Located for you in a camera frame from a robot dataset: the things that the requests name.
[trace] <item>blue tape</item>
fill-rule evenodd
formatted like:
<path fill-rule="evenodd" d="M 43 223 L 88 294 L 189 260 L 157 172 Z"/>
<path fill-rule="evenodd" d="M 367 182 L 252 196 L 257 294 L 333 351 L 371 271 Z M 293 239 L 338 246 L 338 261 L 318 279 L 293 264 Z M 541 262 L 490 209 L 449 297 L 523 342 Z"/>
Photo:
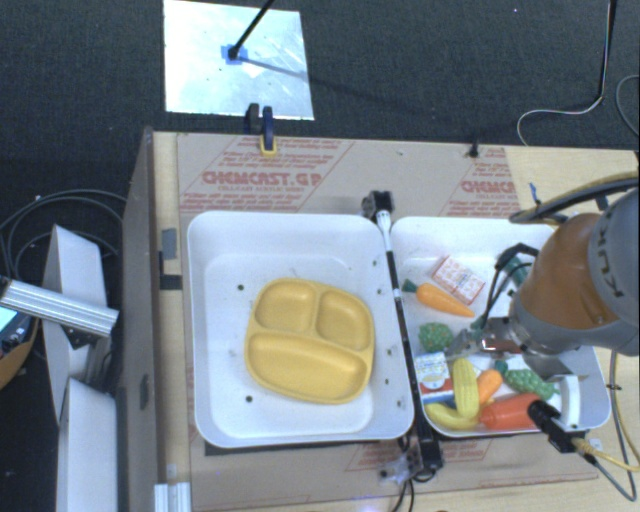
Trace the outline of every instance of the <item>blue tape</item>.
<path fill-rule="evenodd" d="M 529 182 L 529 188 L 531 189 L 531 197 L 533 197 L 533 202 L 536 204 L 540 204 L 541 201 L 540 199 L 538 199 L 538 191 L 536 190 L 536 186 L 532 182 Z"/>
<path fill-rule="evenodd" d="M 242 65 L 242 59 L 248 59 L 249 58 L 249 52 L 247 51 L 247 49 L 244 46 L 240 47 L 240 51 L 238 52 L 238 58 L 235 60 L 232 60 L 229 58 L 229 50 L 231 50 L 231 48 L 233 48 L 234 45 L 232 44 L 224 44 L 220 47 L 220 53 L 222 55 L 222 58 L 224 59 L 224 61 L 229 64 L 230 66 L 240 66 Z"/>

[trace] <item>green toy vegetable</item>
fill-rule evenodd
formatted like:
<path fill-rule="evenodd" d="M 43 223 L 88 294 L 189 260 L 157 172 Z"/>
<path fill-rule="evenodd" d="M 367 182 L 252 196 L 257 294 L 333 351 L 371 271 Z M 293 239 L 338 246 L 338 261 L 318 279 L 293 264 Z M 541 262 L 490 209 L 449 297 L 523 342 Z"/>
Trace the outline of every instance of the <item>green toy vegetable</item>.
<path fill-rule="evenodd" d="M 509 370 L 505 361 L 496 361 L 495 368 L 502 374 L 505 383 L 518 393 L 535 393 L 545 401 L 558 393 L 552 383 L 543 381 L 533 370 Z"/>
<path fill-rule="evenodd" d="M 430 322 L 420 326 L 418 338 L 428 354 L 443 352 L 453 341 L 453 333 L 445 324 Z"/>

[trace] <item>wooden table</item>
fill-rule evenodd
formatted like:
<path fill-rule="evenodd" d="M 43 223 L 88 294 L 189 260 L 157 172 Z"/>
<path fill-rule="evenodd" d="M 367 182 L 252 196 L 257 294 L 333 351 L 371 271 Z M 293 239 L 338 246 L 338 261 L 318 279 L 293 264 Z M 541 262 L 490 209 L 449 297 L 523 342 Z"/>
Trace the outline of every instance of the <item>wooden table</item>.
<path fill-rule="evenodd" d="M 632 152 L 587 151 L 546 148 L 504 148 L 513 182 L 522 207 L 532 205 L 529 183 L 535 181 L 539 197 L 549 199 L 561 192 L 577 188 L 594 179 L 619 173 L 633 172 L 637 161 Z M 165 229 L 175 228 L 179 208 L 177 178 L 177 146 L 175 133 L 153 134 L 153 172 L 155 178 L 155 221 L 156 236 L 159 239 Z M 180 250 L 175 259 L 164 262 L 164 272 L 182 273 Z M 189 432 L 187 422 L 187 390 L 185 379 L 184 316 L 181 290 L 162 290 L 158 295 L 159 347 L 156 358 L 158 393 L 163 407 L 157 410 L 157 421 L 162 425 L 158 432 L 161 439 L 158 447 L 159 481 L 190 481 Z M 608 371 L 609 354 L 598 350 L 603 372 Z M 638 399 L 638 360 L 621 357 L 618 382 L 622 412 L 629 431 L 636 438 L 640 433 Z M 589 438 L 598 438 L 607 452 L 619 456 L 613 421 L 592 431 Z M 616 468 L 612 473 L 628 484 L 626 474 Z M 238 481 L 238 486 L 251 482 Z M 340 502 L 324 502 L 258 508 L 257 510 L 311 511 L 386 511 L 397 500 L 397 495 L 377 499 L 358 499 Z M 408 496 L 401 510 L 408 507 Z M 618 492 L 600 477 L 595 480 L 581 480 L 565 483 L 544 483 L 499 487 L 455 492 L 429 492 L 428 484 L 416 484 L 414 510 L 437 511 L 539 511 L 539 510 L 638 510 L 636 504 L 628 503 Z"/>

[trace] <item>black connector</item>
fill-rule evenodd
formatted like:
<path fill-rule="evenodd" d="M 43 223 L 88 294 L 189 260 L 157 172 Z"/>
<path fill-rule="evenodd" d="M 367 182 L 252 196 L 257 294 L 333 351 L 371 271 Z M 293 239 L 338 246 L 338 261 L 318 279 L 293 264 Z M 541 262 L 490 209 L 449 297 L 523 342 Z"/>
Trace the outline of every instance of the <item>black connector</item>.
<path fill-rule="evenodd" d="M 527 410 L 529 417 L 536 426 L 549 436 L 549 442 L 560 453 L 573 453 L 576 447 L 571 442 L 574 437 L 584 439 L 586 431 L 565 432 L 555 421 L 560 417 L 560 412 L 543 400 L 536 400 Z"/>
<path fill-rule="evenodd" d="M 420 437 L 418 443 L 424 469 L 435 474 L 444 465 L 440 443 L 431 436 Z"/>
<path fill-rule="evenodd" d="M 374 190 L 362 200 L 362 215 L 373 222 L 376 221 L 376 213 L 387 211 L 393 213 L 393 196 L 389 191 Z"/>

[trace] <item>black cable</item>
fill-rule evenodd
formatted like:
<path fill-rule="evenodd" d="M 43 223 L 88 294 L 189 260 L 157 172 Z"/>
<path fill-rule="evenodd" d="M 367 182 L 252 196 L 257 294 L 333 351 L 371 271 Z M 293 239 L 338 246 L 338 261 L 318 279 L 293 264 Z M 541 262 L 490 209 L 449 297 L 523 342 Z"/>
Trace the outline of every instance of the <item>black cable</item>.
<path fill-rule="evenodd" d="M 423 477 L 421 476 L 423 473 L 428 473 L 428 475 Z M 413 481 L 418 482 L 419 484 L 426 484 L 427 482 L 430 482 L 431 480 L 433 480 L 435 476 L 436 476 L 435 471 L 425 468 L 422 471 L 419 471 L 416 475 L 414 475 Z"/>
<path fill-rule="evenodd" d="M 514 224 L 539 222 L 542 219 L 548 218 L 552 214 L 564 210 L 565 208 L 569 208 L 575 204 L 615 194 L 617 192 L 625 192 L 626 190 L 637 186 L 638 178 L 635 177 L 598 183 L 588 188 L 574 190 L 530 210 L 521 210 L 516 212 L 509 217 L 509 221 Z"/>
<path fill-rule="evenodd" d="M 244 42 L 247 40 L 247 38 L 251 35 L 251 32 L 253 32 L 253 29 L 255 29 L 256 26 L 258 26 L 258 23 L 260 23 L 260 20 L 267 13 L 267 11 L 270 9 L 271 5 L 274 2 L 275 0 L 267 0 L 267 2 L 262 6 L 262 9 L 260 9 L 256 17 L 251 22 L 251 24 L 240 36 L 240 39 L 238 39 L 238 42 L 229 49 L 229 59 L 236 60 L 238 58 L 238 52 L 240 51 L 240 48 L 242 47 Z"/>
<path fill-rule="evenodd" d="M 109 252 L 105 253 L 102 255 L 102 258 L 106 258 L 107 256 L 110 255 L 114 255 L 116 257 L 120 257 L 117 249 L 115 247 L 113 247 L 110 243 L 108 243 L 106 240 L 104 240 L 103 238 L 100 238 L 99 236 L 96 235 L 92 235 L 91 233 L 85 233 L 83 231 L 77 231 L 77 230 L 71 230 L 72 233 L 81 236 L 83 238 L 86 238 L 87 240 L 92 240 L 93 242 L 98 243 L 99 245 L 102 245 L 105 249 L 107 249 Z M 22 277 L 20 275 L 20 261 L 22 260 L 22 256 L 24 256 L 24 253 L 29 249 L 29 247 L 31 247 L 33 244 L 39 242 L 40 240 L 44 239 L 44 238 L 48 238 L 51 236 L 51 233 L 41 233 L 38 236 L 33 237 L 31 240 L 29 240 L 27 243 L 25 243 L 20 250 L 18 251 L 18 253 L 16 254 L 15 259 L 12 259 L 11 261 L 11 265 L 13 266 L 14 270 L 14 277 L 16 279 L 18 279 L 19 281 L 22 281 Z"/>
<path fill-rule="evenodd" d="M 404 496 L 407 492 L 407 487 L 409 487 L 409 491 L 410 491 L 410 501 L 409 501 L 409 508 L 407 509 L 407 512 L 411 512 L 413 510 L 413 501 L 415 499 L 415 489 L 413 487 L 413 481 L 409 479 L 402 485 L 402 490 L 400 491 L 400 496 L 398 497 L 398 501 L 396 502 L 391 512 L 398 512 L 398 510 L 400 510 L 400 507 L 402 506 L 402 502 L 404 501 Z"/>
<path fill-rule="evenodd" d="M 496 269 L 495 274 L 493 275 L 493 280 L 491 281 L 491 287 L 489 288 L 489 296 L 487 297 L 487 305 L 485 307 L 484 312 L 480 315 L 480 318 L 482 319 L 480 321 L 480 325 L 478 326 L 480 329 L 483 329 L 485 327 L 485 325 L 487 324 L 487 320 L 489 318 L 489 313 L 491 313 L 491 310 L 493 309 L 493 306 L 495 306 L 496 302 L 498 301 L 498 298 L 500 297 L 500 295 L 504 292 L 504 289 L 506 288 L 507 284 L 509 283 L 509 280 L 511 279 L 511 277 L 513 277 L 513 275 L 520 269 L 525 268 L 525 267 L 530 267 L 532 264 L 531 263 L 521 263 L 520 265 L 516 265 L 515 267 L 513 267 L 509 273 L 506 275 L 506 277 L 502 280 L 502 282 L 500 283 L 500 286 L 498 286 L 498 291 L 495 292 L 495 288 L 496 288 L 496 284 L 498 282 L 498 277 L 500 276 L 500 272 L 502 272 L 502 269 L 498 268 Z"/>
<path fill-rule="evenodd" d="M 104 375 L 104 363 L 107 361 L 107 357 L 112 357 L 113 356 L 113 349 L 109 350 L 109 352 L 107 352 L 104 357 L 102 358 L 102 362 L 100 363 L 100 373 L 98 373 L 98 378 L 102 378 L 102 376 Z"/>
<path fill-rule="evenodd" d="M 31 214 L 33 211 L 35 211 L 38 208 L 41 208 L 42 206 L 48 205 L 48 204 L 52 204 L 52 203 L 59 203 L 59 202 L 67 202 L 67 201 L 71 201 L 71 202 L 80 202 L 82 204 L 87 204 L 87 205 L 91 205 L 91 206 L 95 206 L 97 208 L 101 208 L 104 211 L 106 211 L 108 214 L 110 214 L 114 219 L 116 219 L 118 221 L 119 224 L 122 224 L 122 217 L 120 217 L 120 215 L 118 215 L 118 213 L 111 207 L 107 206 L 104 203 L 101 203 L 100 201 L 96 201 L 95 199 L 90 199 L 87 197 L 79 197 L 79 196 L 68 196 L 68 197 L 55 197 L 55 198 L 45 198 L 45 199 L 41 199 L 35 203 L 31 204 L 31 207 L 26 208 L 19 216 L 18 218 L 14 221 L 13 225 L 11 226 L 11 229 L 9 230 L 9 235 L 7 237 L 7 253 L 8 253 L 8 257 L 9 257 L 9 267 L 11 268 L 12 272 L 15 274 L 15 267 L 13 265 L 11 265 L 12 262 L 12 254 L 11 254 L 11 246 L 13 244 L 13 237 L 15 236 L 15 232 L 18 228 L 18 226 L 20 225 L 20 223 L 29 215 Z"/>
<path fill-rule="evenodd" d="M 5 268 L 6 268 L 6 272 L 7 272 L 7 277 L 13 277 L 13 272 L 14 272 L 14 268 L 12 265 L 12 258 L 13 256 L 11 255 L 11 244 L 12 244 L 12 239 L 13 236 L 15 234 L 15 230 L 17 228 L 17 225 L 22 222 L 22 220 L 24 219 L 24 217 L 26 217 L 29 213 L 31 213 L 32 211 L 45 206 L 47 204 L 51 204 L 51 203 L 56 203 L 56 202 L 64 202 L 64 201 L 80 201 L 83 202 L 85 204 L 91 204 L 93 206 L 97 206 L 99 208 L 104 209 L 105 211 L 107 211 L 107 213 L 109 213 L 112 217 L 114 217 L 115 219 L 117 219 L 117 221 L 119 223 L 122 222 L 122 218 L 120 217 L 120 215 L 118 215 L 118 213 L 113 210 L 112 208 L 110 208 L 109 206 L 105 205 L 104 203 L 101 203 L 99 201 L 96 201 L 94 199 L 88 198 L 88 197 L 79 197 L 78 194 L 84 194 L 84 195 L 95 195 L 95 196 L 102 196 L 102 197 L 106 197 L 109 199 L 114 199 L 117 201 L 121 201 L 123 203 L 126 203 L 126 198 L 118 195 L 118 194 L 114 194 L 112 192 L 107 192 L 104 190 L 96 190 L 96 189 L 70 189 L 70 190 L 65 190 L 65 191 L 61 191 L 61 192 L 55 192 L 53 194 L 49 194 L 48 196 L 44 196 L 41 198 L 36 199 L 35 201 L 32 201 L 31 203 L 23 206 L 22 208 L 18 209 L 16 212 L 14 212 L 12 215 L 10 215 L 7 219 L 5 219 L 2 223 L 0 223 L 0 249 L 2 250 L 2 256 L 5 262 Z M 2 235 L 2 231 L 6 228 L 8 228 L 11 223 L 14 223 L 12 226 L 12 229 L 10 231 L 9 237 L 6 240 L 6 245 L 5 245 L 5 239 Z"/>
<path fill-rule="evenodd" d="M 402 453 L 407 453 L 407 451 L 409 451 L 410 444 L 411 444 L 411 440 L 409 439 L 409 434 L 405 434 L 402 437 L 399 437 L 397 439 L 397 442 Z"/>

